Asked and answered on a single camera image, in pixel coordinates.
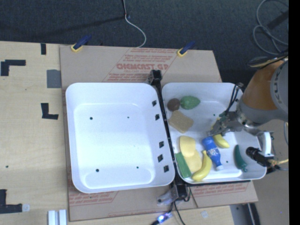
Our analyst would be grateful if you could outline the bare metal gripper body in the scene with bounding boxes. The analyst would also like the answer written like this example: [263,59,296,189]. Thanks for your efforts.
[217,111,246,134]

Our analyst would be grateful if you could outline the small yellow banana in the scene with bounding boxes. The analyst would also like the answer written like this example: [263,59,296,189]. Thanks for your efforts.
[212,133,231,149]

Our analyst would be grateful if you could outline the blue bottle white cap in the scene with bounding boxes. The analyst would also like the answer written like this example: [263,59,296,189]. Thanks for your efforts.
[202,136,224,172]

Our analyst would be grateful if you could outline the white plastic tray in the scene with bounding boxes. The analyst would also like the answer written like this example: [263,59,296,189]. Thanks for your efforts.
[65,82,176,194]
[161,82,268,185]

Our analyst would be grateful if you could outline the dark green toy pepper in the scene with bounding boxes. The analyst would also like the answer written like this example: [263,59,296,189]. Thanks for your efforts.
[233,144,248,173]

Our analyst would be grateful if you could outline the pale yellow toy slice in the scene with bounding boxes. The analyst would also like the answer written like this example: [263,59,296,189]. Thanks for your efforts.
[183,149,203,173]
[179,135,196,158]

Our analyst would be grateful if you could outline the tan bread slice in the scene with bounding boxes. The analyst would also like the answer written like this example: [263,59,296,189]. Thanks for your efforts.
[168,110,195,134]

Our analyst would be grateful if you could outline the green toy vegetable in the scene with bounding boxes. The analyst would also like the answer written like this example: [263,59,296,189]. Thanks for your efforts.
[180,95,201,111]

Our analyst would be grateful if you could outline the large yellow banana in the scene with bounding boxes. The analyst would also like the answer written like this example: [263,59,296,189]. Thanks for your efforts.
[191,150,213,182]

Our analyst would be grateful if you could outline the green rectangular block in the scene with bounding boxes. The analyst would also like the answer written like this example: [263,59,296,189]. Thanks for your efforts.
[175,151,193,179]

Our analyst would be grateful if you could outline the brown round biscuit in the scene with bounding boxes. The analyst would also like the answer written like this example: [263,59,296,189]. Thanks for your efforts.
[166,98,181,112]

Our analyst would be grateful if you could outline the brown cardboard board red print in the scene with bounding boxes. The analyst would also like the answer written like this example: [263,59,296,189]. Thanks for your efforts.
[59,45,259,222]

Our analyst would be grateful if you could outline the black cylinder on white bracket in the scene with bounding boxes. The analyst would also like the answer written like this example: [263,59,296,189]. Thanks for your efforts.
[245,131,275,168]

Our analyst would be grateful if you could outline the black block with thin wires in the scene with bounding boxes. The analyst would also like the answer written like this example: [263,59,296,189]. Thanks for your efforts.
[173,182,189,201]
[147,69,163,87]

